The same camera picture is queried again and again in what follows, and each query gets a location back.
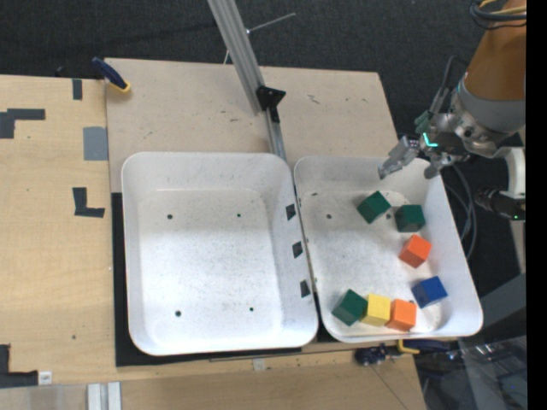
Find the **metal bar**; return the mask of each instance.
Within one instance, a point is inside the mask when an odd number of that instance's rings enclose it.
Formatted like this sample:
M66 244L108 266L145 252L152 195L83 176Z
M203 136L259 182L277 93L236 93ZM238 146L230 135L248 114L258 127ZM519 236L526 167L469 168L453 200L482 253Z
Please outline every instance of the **metal bar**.
M108 383L109 410L121 410L121 383Z
M281 125L272 120L272 110L266 110L266 121L268 122L268 133L270 137L270 151L275 153L282 160L287 160Z
M256 97L256 90L259 86L264 85L264 80L235 0L207 1L226 48L230 52L245 94L249 98L250 106L255 114L259 114L262 109Z
M103 410L103 404L101 403L101 384L87 384L86 410Z

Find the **wooden table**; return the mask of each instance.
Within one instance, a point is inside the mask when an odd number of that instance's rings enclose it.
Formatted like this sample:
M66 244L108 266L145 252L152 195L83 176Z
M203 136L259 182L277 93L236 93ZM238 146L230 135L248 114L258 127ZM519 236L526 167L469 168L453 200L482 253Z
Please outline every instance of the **wooden table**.
M51 372L66 388L62 399L78 406L85 384L121 381L131 409L183 396L200 408L208 399L218 407L222 396L233 408L332 408L341 398L347 408L425 408L413 359L364 368L352 349L367 345L312 342L258 365L239 358L116 367L110 194L120 191L122 162L140 150L265 152L268 131L230 65L108 62L131 82L129 96L84 79L75 100L71 79L0 76L0 112L46 113L16 120L14 138L0 139L0 344L11 344L9 370ZM383 156L397 142L378 74L262 73L287 91L279 114L291 167L305 155ZM84 157L83 130L95 126L108 128L108 161ZM104 216L75 216L73 187L85 187L88 207L105 208ZM0 390L9 398L0 408L47 388ZM245 405L237 390L246 390Z

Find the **metal pole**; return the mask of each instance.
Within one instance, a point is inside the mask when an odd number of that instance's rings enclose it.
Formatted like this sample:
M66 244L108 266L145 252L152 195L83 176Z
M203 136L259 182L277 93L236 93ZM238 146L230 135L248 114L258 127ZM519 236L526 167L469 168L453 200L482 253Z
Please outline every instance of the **metal pole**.
M245 29L243 21L238 11L238 6L235 0L207 0L209 7L213 12L216 24L221 31L222 38L236 71L238 72L241 84L244 87L245 94L249 99L250 106L255 114L262 113L262 106L258 100L257 90L264 86L264 78L258 62L256 61L255 52L253 51L247 29ZM268 133L270 151L277 156L286 160L285 146L281 135L281 126L279 122L272 120L272 111L266 110L266 120L268 121Z

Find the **green cube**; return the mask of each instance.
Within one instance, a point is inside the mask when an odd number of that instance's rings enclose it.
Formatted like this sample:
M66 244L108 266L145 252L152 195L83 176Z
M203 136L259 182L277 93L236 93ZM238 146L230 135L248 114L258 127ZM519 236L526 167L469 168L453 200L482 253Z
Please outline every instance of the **green cube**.
M375 191L359 204L357 211L368 223L372 223L379 215L382 215L390 208L391 204L385 199L384 195L379 191Z
M417 232L426 224L421 205L402 205L395 212L399 232Z
M342 320L347 326L351 326L361 318L363 311L367 308L368 302L360 297L355 291L349 289L338 301L333 309L334 317Z

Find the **green light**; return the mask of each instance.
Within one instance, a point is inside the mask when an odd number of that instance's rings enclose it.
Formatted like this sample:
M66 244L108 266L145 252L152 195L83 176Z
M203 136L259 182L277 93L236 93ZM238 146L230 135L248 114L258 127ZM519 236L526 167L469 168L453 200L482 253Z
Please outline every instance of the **green light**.
M437 143L430 143L429 142L429 138L427 137L427 134L424 132L422 134L424 136L424 140L426 141L426 144L429 146L429 147L438 147L438 144Z

